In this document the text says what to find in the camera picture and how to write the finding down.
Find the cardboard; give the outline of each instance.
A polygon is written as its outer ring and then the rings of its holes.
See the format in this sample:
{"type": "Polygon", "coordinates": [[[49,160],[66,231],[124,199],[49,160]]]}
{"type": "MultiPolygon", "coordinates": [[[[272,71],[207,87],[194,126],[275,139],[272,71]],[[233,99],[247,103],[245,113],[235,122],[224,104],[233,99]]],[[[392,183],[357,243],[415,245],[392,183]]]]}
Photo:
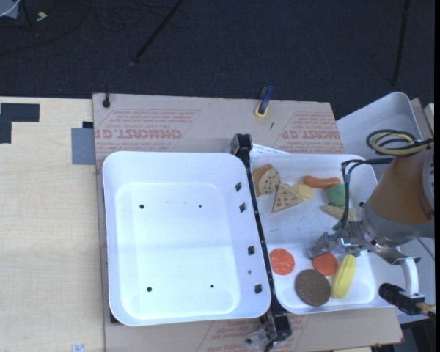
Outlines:
{"type": "MultiPolygon", "coordinates": [[[[95,155],[106,350],[110,352],[250,352],[245,335],[257,319],[130,327],[111,321],[101,166],[120,150],[224,152],[237,133],[254,144],[289,153],[344,153],[328,103],[271,100],[267,116],[254,115],[258,100],[154,95],[93,95],[95,155]]],[[[326,351],[402,341],[392,307],[332,314],[289,315],[293,334],[273,351],[326,351]]]]}

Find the black fabric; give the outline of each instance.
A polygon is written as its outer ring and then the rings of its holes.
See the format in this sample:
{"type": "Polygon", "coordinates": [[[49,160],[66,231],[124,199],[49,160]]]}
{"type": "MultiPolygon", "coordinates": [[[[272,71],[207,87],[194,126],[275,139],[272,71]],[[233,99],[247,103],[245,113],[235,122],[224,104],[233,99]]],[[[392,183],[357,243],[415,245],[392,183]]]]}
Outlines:
{"type": "Polygon", "coordinates": [[[23,0],[0,18],[0,96],[256,98],[271,85],[337,119],[394,91],[434,102],[435,0],[411,0],[396,85],[405,0],[185,0],[131,66],[177,1],[23,0]]]}

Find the yellow corn cob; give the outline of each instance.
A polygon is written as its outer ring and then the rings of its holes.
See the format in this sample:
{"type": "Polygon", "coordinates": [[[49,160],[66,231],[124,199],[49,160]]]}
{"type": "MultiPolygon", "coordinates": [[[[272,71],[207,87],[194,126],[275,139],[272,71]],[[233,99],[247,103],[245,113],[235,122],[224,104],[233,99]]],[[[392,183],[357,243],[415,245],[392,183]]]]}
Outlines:
{"type": "Polygon", "coordinates": [[[353,275],[355,274],[356,258],[352,254],[347,254],[339,265],[331,286],[332,297],[342,298],[351,286],[353,275]]]}

